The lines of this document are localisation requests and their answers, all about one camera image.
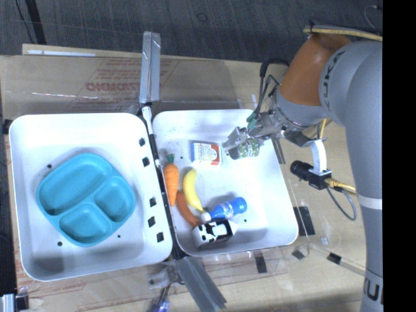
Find yellow banana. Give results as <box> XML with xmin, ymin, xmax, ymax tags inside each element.
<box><xmin>182</xmin><ymin>168</ymin><xmax>207</xmax><ymax>215</ymax></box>

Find orange carrot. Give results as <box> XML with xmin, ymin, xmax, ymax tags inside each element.
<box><xmin>162</xmin><ymin>153</ymin><xmax>180</xmax><ymax>207</ymax></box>

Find blue bottle with white cap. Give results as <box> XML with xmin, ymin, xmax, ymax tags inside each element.
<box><xmin>200</xmin><ymin>196</ymin><xmax>248</xmax><ymax>224</ymax></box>

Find black cylinder on white bracket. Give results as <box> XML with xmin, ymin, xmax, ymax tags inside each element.
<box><xmin>290</xmin><ymin>138</ymin><xmax>333</xmax><ymax>190</ymax></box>

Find white carton with red print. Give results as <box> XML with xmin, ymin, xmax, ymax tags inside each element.
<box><xmin>190</xmin><ymin>141</ymin><xmax>224</xmax><ymax>166</ymax></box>

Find black and white carton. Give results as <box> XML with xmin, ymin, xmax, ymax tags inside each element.
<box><xmin>191</xmin><ymin>219</ymin><xmax>241</xmax><ymax>250</ymax></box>

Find white plastic tray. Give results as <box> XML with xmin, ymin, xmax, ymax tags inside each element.
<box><xmin>151</xmin><ymin>109</ymin><xmax>300</xmax><ymax>257</ymax></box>
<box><xmin>8</xmin><ymin>112</ymin><xmax>174</xmax><ymax>282</ymax></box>

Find brown cardboard board red print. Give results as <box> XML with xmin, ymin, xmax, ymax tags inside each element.
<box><xmin>0</xmin><ymin>44</ymin><xmax>370</xmax><ymax>312</ymax></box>

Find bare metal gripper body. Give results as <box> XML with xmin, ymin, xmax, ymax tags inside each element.
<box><xmin>247</xmin><ymin>110</ymin><xmax>297</xmax><ymax>142</ymax></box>

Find blue divided plate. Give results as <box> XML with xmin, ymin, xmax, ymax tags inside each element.
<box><xmin>36</xmin><ymin>152</ymin><xmax>138</xmax><ymax>248</ymax></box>

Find orange-brown sausage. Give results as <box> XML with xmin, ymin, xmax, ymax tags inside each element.
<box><xmin>175</xmin><ymin>190</ymin><xmax>203</xmax><ymax>229</ymax></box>

